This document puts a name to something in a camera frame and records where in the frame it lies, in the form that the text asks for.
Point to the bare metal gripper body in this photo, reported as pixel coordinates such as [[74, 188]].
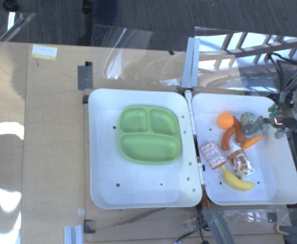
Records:
[[285, 122]]

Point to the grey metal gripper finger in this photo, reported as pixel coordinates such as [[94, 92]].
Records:
[[247, 129], [261, 124]]

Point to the green can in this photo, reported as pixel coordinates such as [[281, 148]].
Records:
[[247, 118]]

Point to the orange carrot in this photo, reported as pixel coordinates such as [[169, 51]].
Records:
[[251, 142]]

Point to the brown sausage links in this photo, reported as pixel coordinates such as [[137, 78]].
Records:
[[227, 138]]

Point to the orange ball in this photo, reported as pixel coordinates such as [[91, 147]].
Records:
[[225, 121]]

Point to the brown and white carton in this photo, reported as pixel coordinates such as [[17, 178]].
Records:
[[241, 163]]

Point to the orange patterned packet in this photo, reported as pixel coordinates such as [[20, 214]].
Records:
[[213, 155]]

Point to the white plastic tray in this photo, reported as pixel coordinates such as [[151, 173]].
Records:
[[272, 171], [105, 161]]

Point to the yellow banana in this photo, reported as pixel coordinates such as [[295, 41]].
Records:
[[235, 183]]

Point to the green divided plate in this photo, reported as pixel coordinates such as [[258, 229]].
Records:
[[148, 146]]

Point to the person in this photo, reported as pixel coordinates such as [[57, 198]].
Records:
[[105, 4]]

